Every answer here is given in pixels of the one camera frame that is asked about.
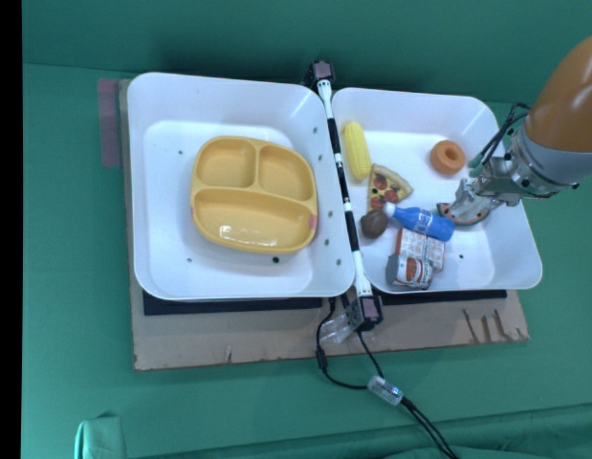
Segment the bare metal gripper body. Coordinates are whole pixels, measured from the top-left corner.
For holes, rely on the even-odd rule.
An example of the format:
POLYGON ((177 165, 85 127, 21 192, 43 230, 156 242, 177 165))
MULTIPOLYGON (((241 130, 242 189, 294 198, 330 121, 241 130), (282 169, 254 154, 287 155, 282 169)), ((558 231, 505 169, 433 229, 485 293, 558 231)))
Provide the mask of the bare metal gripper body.
POLYGON ((547 199, 562 191, 517 156, 491 157, 471 170, 473 192, 493 204, 516 206, 522 199, 547 199))

